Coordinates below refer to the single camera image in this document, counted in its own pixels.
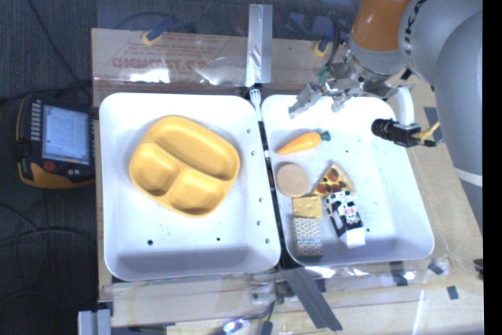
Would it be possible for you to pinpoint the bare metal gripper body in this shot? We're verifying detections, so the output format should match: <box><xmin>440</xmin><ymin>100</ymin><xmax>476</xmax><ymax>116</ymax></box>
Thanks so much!
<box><xmin>319</xmin><ymin>61</ymin><xmax>393</xmax><ymax>100</ymax></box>

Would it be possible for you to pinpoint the orange carrot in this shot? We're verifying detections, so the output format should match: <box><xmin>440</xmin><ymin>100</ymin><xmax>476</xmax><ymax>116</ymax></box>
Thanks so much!
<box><xmin>276</xmin><ymin>130</ymin><xmax>332</xmax><ymax>155</ymax></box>

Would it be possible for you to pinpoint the pizza slice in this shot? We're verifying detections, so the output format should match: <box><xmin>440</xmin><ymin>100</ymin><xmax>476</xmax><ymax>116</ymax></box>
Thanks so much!
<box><xmin>311</xmin><ymin>162</ymin><xmax>356</xmax><ymax>197</ymax></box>

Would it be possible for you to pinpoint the round tan biscuit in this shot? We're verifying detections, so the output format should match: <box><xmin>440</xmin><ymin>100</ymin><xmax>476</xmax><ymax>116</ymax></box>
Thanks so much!
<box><xmin>275</xmin><ymin>162</ymin><xmax>311</xmax><ymax>198</ymax></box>

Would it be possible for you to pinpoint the white plastic tray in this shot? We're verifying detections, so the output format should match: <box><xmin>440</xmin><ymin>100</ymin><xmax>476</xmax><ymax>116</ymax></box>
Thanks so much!
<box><xmin>260</xmin><ymin>93</ymin><xmax>435</xmax><ymax>268</ymax></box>
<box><xmin>98</xmin><ymin>92</ymin><xmax>282</xmax><ymax>282</ymax></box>

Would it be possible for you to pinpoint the yellow cheese slice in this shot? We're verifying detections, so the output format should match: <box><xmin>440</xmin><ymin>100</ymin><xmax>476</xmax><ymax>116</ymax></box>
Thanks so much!
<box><xmin>291</xmin><ymin>195</ymin><xmax>324</xmax><ymax>220</ymax></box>

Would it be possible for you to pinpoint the cow print milk carton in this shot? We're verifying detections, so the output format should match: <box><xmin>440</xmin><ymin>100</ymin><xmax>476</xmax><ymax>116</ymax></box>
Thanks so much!
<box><xmin>323</xmin><ymin>190</ymin><xmax>367</xmax><ymax>249</ymax></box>

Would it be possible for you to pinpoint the yellow divided plate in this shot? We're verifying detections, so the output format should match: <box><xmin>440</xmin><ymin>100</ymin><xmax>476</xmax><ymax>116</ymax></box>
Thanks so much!
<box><xmin>129</xmin><ymin>115</ymin><xmax>242</xmax><ymax>219</ymax></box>

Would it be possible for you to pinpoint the black cylinder on white bracket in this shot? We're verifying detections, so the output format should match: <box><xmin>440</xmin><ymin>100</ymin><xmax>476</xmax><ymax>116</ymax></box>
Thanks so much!
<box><xmin>370</xmin><ymin>86</ymin><xmax>422</xmax><ymax>148</ymax></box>

